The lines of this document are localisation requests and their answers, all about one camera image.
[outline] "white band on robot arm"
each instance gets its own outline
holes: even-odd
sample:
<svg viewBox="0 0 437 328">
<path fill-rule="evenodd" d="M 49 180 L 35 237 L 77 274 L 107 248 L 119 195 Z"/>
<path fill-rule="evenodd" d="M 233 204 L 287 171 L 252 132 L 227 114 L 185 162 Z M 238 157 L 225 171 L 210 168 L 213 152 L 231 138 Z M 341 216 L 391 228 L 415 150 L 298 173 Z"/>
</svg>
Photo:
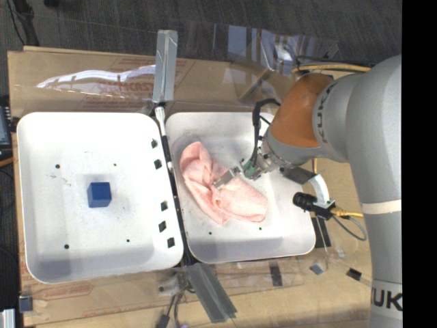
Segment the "white band on robot arm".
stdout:
<svg viewBox="0 0 437 328">
<path fill-rule="evenodd" d="M 391 200 L 382 203 L 361 203 L 363 214 L 377 215 L 394 213 L 402 210 L 402 200 Z"/>
</svg>

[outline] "gray floor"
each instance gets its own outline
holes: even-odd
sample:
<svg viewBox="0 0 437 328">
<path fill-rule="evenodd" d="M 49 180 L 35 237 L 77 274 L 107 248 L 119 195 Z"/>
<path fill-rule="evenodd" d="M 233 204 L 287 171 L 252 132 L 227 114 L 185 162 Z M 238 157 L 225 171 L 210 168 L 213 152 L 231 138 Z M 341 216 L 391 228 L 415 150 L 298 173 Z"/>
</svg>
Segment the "gray floor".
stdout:
<svg viewBox="0 0 437 328">
<path fill-rule="evenodd" d="M 402 0 L 61 0 L 58 8 L 28 2 L 40 45 L 48 47 L 154 55 L 159 29 L 197 21 L 336 40 L 343 59 L 380 62 L 401 53 Z M 7 97 L 6 53 L 23 46 L 5 0 L 0 0 L 0 21 L 0 96 Z M 20 25 L 18 30 L 24 38 Z M 198 41 L 195 49 L 181 47 L 179 56 L 227 57 Z M 5 171 L 11 174 L 12 168 Z M 13 188 L 5 174 L 0 174 L 0 198 L 0 247 L 16 257 Z M 0 256 L 0 311 L 14 305 L 15 280 L 12 261 Z"/>
</svg>

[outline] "blue cube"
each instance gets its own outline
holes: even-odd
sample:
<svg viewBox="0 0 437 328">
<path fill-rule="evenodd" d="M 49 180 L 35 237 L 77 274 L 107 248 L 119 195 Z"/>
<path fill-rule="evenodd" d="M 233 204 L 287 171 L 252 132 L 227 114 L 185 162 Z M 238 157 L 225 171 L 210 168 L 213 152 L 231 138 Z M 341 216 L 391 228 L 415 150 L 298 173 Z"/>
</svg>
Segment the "blue cube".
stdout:
<svg viewBox="0 0 437 328">
<path fill-rule="evenodd" d="M 87 190 L 88 206 L 102 208 L 111 203 L 111 185 L 109 182 L 91 182 Z"/>
</svg>

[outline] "pink cloth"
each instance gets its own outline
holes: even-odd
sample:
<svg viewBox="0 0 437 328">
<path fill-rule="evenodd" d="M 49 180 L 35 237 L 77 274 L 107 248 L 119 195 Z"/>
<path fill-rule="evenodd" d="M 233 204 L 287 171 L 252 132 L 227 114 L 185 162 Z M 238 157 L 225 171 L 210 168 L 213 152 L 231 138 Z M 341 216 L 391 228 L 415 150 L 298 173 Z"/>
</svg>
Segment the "pink cloth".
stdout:
<svg viewBox="0 0 437 328">
<path fill-rule="evenodd" d="M 266 218 L 267 198 L 240 177 L 234 178 L 220 190 L 212 184 L 227 168 L 211 158 L 201 142 L 185 148 L 180 169 L 200 209 L 219 225 L 232 217 L 251 222 L 261 222 Z"/>
</svg>

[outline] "white tray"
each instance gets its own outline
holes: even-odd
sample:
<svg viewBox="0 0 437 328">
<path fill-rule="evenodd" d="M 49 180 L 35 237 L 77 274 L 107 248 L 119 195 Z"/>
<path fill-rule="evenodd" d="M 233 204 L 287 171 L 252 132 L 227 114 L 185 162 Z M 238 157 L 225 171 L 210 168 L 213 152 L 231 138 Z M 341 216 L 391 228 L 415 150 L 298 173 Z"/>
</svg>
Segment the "white tray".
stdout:
<svg viewBox="0 0 437 328">
<path fill-rule="evenodd" d="M 18 123 L 17 137 L 26 260 L 36 279 L 66 282 L 166 269 L 180 261 L 178 218 L 151 118 L 31 113 Z M 108 207 L 88 207 L 91 182 L 110 182 Z M 167 209 L 161 211 L 163 202 Z M 175 245 L 169 247 L 171 238 Z"/>
<path fill-rule="evenodd" d="M 246 179 L 268 198 L 268 214 L 262 223 L 232 219 L 218 225 L 199 209 L 186 188 L 179 166 L 185 147 L 200 141 L 225 166 L 238 165 L 252 154 L 252 113 L 177 113 L 167 120 L 166 127 L 188 246 L 198 260 L 214 264 L 277 258 L 305 254 L 314 248 L 310 214 L 292 202 L 302 187 L 278 171 L 255 182 Z M 261 134 L 265 130 L 263 123 Z"/>
</svg>

